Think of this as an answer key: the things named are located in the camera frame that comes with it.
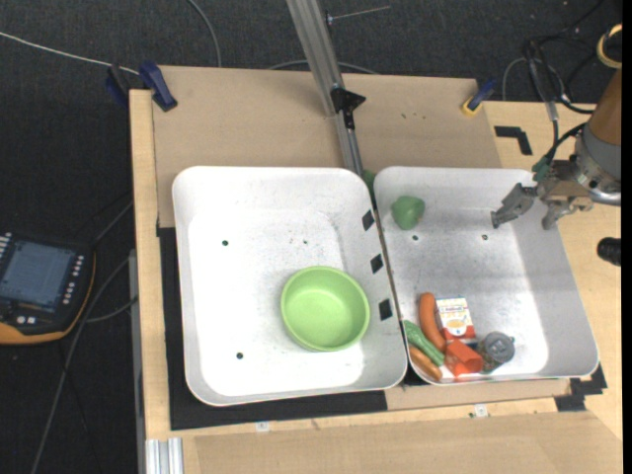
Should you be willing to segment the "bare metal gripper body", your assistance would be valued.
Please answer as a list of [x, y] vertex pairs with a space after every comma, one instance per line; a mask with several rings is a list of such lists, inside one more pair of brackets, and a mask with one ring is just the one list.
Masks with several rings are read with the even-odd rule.
[[557, 211], [591, 210], [596, 204], [618, 207], [618, 180], [580, 159], [554, 160], [536, 191]]

